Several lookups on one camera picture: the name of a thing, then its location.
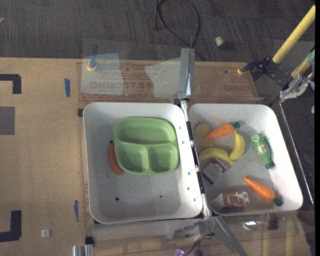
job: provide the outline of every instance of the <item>small white cube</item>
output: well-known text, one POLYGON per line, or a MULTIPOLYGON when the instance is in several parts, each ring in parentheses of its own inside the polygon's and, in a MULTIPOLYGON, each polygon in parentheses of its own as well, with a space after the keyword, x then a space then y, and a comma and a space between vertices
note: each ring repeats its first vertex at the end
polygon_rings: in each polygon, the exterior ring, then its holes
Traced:
POLYGON ((41 230, 41 237, 48 238, 50 237, 50 229, 43 229, 41 230))

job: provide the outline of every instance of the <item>metal clamp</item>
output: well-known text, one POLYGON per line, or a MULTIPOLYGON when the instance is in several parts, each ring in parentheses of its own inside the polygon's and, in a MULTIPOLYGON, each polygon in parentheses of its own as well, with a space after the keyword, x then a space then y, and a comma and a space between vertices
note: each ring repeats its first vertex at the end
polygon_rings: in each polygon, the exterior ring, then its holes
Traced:
POLYGON ((307 90, 308 86, 314 90, 315 82, 311 81, 315 76, 314 71, 309 74, 306 78, 302 78, 300 73, 289 83, 288 88, 280 92, 281 102, 285 102, 287 99, 295 99, 307 90))

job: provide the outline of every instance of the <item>toy carrot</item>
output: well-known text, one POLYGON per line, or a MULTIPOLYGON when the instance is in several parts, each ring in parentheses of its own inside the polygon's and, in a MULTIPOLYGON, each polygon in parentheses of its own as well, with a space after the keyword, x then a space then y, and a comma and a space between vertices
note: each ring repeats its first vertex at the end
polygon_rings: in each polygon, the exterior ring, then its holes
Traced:
POLYGON ((226 136, 229 135, 231 133, 234 132, 235 128, 239 128, 240 127, 240 123, 239 122, 235 122, 233 125, 230 123, 227 123, 211 132, 209 132, 205 138, 206 139, 214 139, 214 138, 219 138, 222 136, 226 136))
POLYGON ((279 198, 276 198, 275 192, 269 187, 253 180, 248 177, 243 178, 244 181, 260 196, 262 196, 266 200, 273 200, 276 206, 281 206, 284 202, 279 198))
POLYGON ((110 144, 108 151, 108 158, 111 168, 116 175, 121 175, 123 173, 121 167, 119 166, 116 158, 115 144, 110 144))

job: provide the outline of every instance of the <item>white tray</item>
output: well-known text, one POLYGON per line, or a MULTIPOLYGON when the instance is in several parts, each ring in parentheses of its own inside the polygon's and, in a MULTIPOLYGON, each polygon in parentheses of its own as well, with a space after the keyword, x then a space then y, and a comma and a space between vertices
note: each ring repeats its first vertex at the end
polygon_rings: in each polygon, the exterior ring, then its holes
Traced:
MULTIPOLYGON (((232 165, 215 184, 210 185, 203 179, 205 193, 212 211, 219 215, 248 215, 264 214, 271 212, 295 211, 303 204, 303 195, 298 184, 295 170, 279 127, 277 117, 273 110, 260 104, 195 104, 188 112, 193 134, 198 124, 206 123, 211 129, 216 129, 227 123, 240 121, 241 127, 237 128, 246 142, 245 152, 232 165), (262 133, 272 152, 275 167, 266 169, 264 162, 256 155, 250 138, 256 133, 262 133), (284 204, 277 207, 273 201, 266 201, 254 192, 244 182, 245 176, 251 176, 261 182, 277 195, 280 195, 284 204), (246 191, 250 200, 249 207, 238 212, 220 212, 210 202, 222 192, 246 191)), ((235 135, 215 139, 214 147, 231 152, 234 148, 235 135)), ((201 148, 195 141, 198 155, 201 148)), ((210 160, 200 161, 201 169, 209 164, 210 160)))
POLYGON ((83 111, 87 154, 89 208, 102 224, 186 219, 203 208, 188 129, 182 110, 168 103, 89 104, 83 111), (108 161, 108 146, 114 128, 126 117, 156 117, 175 128, 179 165, 161 175, 118 176, 108 161))

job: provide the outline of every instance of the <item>black tape marking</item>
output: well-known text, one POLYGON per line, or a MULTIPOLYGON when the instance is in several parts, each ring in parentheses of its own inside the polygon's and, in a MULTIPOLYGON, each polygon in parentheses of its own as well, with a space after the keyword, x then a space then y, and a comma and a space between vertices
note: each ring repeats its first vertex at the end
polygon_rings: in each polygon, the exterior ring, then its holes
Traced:
POLYGON ((92 236, 86 236, 86 237, 85 237, 85 244, 86 244, 86 245, 93 245, 93 246, 95 246, 94 238, 93 238, 92 236))
POLYGON ((18 74, 0 74, 0 81, 12 81, 12 94, 21 94, 21 76, 18 74))
POLYGON ((82 118, 84 116, 84 109, 78 108, 78 117, 82 118))
POLYGON ((18 241, 22 236, 22 212, 11 211, 10 231, 0 233, 0 242, 18 241))
POLYGON ((189 139, 190 139, 190 141, 193 141, 193 140, 194 140, 194 137, 193 137, 193 135, 192 135, 192 130, 191 130, 190 121, 187 121, 187 122, 186 122, 186 127, 187 127, 187 129, 188 129, 189 139))
POLYGON ((193 154, 194 165, 199 166, 195 145, 191 145, 191 150, 192 150, 192 154, 193 154))
POLYGON ((205 193, 205 187, 204 187, 204 182, 202 180, 201 173, 198 171, 196 173, 196 175, 198 177, 198 182, 199 182, 199 186, 200 186, 200 192, 201 192, 201 194, 204 194, 205 193))

